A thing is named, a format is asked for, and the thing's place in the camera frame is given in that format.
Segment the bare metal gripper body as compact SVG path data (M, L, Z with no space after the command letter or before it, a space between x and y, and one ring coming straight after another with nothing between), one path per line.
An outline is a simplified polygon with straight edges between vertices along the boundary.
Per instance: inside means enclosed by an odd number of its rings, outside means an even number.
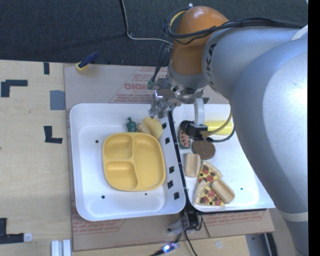
M197 88L197 84L185 87L175 80L170 83L168 78L159 78L152 84L152 101L158 101L160 106L174 108L181 104L192 104L195 98L201 98L204 88Z

